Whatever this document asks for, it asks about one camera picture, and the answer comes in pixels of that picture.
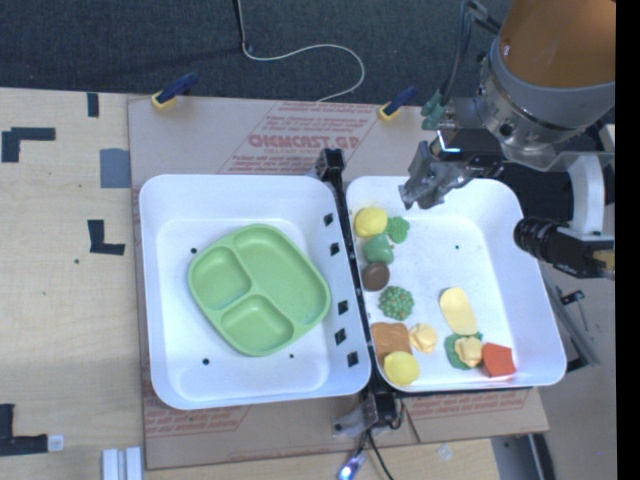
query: yellow toy lemon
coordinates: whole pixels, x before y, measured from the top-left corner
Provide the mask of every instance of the yellow toy lemon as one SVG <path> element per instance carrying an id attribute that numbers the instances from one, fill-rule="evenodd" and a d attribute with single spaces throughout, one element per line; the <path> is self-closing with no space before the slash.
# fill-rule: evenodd
<path id="1" fill-rule="evenodd" d="M 369 238 L 384 233 L 388 219 L 387 212 L 382 208 L 363 208 L 356 214 L 354 221 L 356 234 L 362 238 Z"/>
<path id="2" fill-rule="evenodd" d="M 412 354 L 398 350 L 384 358 L 384 373 L 394 384 L 405 386 L 420 376 L 420 367 Z"/>

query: brown cylinder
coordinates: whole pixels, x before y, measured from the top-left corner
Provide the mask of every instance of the brown cylinder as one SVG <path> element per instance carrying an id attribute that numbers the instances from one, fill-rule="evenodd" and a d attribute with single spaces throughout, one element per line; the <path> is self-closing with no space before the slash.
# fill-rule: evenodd
<path id="1" fill-rule="evenodd" d="M 513 0 L 500 55 L 516 77 L 545 87 L 615 82 L 612 0 Z"/>

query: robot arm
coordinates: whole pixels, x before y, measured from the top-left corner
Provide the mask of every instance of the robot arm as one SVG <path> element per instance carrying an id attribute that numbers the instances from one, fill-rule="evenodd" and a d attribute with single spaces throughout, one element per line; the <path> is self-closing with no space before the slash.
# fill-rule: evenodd
<path id="1" fill-rule="evenodd" d="M 477 2 L 463 2 L 454 65 L 423 107 L 423 141 L 400 187 L 407 208 L 427 209 L 476 177 L 495 177 L 504 162 L 568 172 L 571 222 L 524 219 L 516 243 L 575 277 L 613 277 L 613 237 L 602 234 L 602 168 L 612 153 L 556 151 L 615 105 L 616 0 L 513 0 L 500 26 Z M 472 23 L 497 32 L 482 63 L 478 94 L 452 98 Z"/>

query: black hole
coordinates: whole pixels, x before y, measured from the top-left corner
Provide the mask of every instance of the black hole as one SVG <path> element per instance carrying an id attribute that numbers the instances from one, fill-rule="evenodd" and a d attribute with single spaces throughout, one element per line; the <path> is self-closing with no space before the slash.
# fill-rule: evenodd
<path id="1" fill-rule="evenodd" d="M 336 339 L 336 345 L 340 345 L 344 340 L 347 339 L 347 333 L 344 329 L 340 329 L 337 333 L 335 333 L 334 338 Z"/>
<path id="2" fill-rule="evenodd" d="M 349 365 L 349 368 L 351 368 L 355 364 L 358 364 L 357 352 L 351 352 L 349 355 L 347 355 L 347 364 Z"/>

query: cardboard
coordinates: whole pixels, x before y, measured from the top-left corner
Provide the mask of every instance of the cardboard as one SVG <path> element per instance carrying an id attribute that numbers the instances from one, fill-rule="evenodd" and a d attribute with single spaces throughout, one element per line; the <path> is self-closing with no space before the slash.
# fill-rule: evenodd
<path id="1" fill-rule="evenodd" d="M 364 175 L 408 175 L 421 130 L 420 109 L 403 107 L 384 122 L 375 105 L 178 97 L 157 111 L 149 97 L 130 98 L 129 139 L 148 469 L 349 451 L 331 420 L 358 406 L 357 395 L 179 411 L 164 405 L 149 377 L 144 272 L 137 196 L 167 173 L 295 174 L 314 171 L 324 148 L 340 148 L 345 183 Z M 540 432 L 548 422 L 536 389 L 406 398 L 397 431 L 380 447 Z"/>

